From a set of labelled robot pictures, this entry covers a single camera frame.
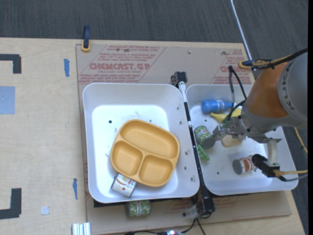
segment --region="white cable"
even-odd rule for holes
[[[244,42],[244,45],[245,45],[245,48],[246,48],[246,53],[248,55],[249,60],[252,60],[251,54],[250,54],[250,51],[249,51],[249,48],[248,48],[248,45],[246,44],[246,39],[245,39],[243,30],[241,29],[241,25],[240,25],[240,22],[239,22],[239,19],[238,19],[238,16],[237,16],[237,12],[236,12],[233,0],[230,0],[230,3],[231,3],[231,6],[233,8],[233,11],[234,11],[234,14],[235,14],[235,17],[236,17],[236,21],[237,21],[237,24],[238,24],[238,27],[239,27],[239,30],[240,30],[240,34],[241,34],[241,37],[243,39],[243,42]]]

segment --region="wooden table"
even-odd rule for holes
[[[0,234],[66,235],[70,234],[73,223],[87,221],[77,44],[81,44],[81,40],[0,38],[0,54],[19,54],[22,57],[21,74],[12,73],[12,61],[0,61],[0,86],[15,87],[15,113],[0,114],[0,210],[10,208],[11,189],[22,189],[22,213],[18,218],[0,219]],[[194,47],[233,45],[160,44]],[[65,76],[64,59],[70,61],[69,77]],[[78,183],[78,199],[73,197],[74,178]],[[291,215],[206,224],[203,228],[207,234],[221,235],[302,235],[304,231],[292,193],[286,191],[286,196]],[[50,213],[42,215],[42,207],[46,206],[49,206]],[[201,234],[198,225],[188,234]]]

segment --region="dark gray floor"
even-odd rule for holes
[[[233,2],[252,58],[308,47],[309,0]],[[86,24],[92,39],[243,42],[230,0],[0,0],[0,37],[80,39]],[[292,128],[284,131],[297,169],[307,168]],[[292,192],[309,234],[308,179]]]

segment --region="yellow food tray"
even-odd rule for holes
[[[117,133],[111,164],[126,177],[141,184],[166,184],[179,158],[179,142],[169,131],[146,121],[132,119]]]

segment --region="light blue square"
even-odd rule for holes
[[[0,114],[15,114],[14,86],[0,86]]]

